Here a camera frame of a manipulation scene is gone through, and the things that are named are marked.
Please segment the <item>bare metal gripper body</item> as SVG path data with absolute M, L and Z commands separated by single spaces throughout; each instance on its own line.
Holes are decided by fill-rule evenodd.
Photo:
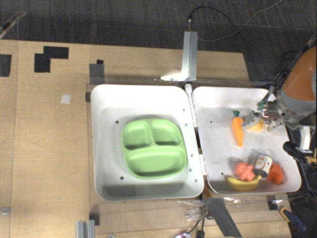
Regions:
M 280 102 L 258 102 L 257 110 L 259 116 L 266 124 L 269 121 L 281 123 L 281 126 L 286 126 L 289 111 Z

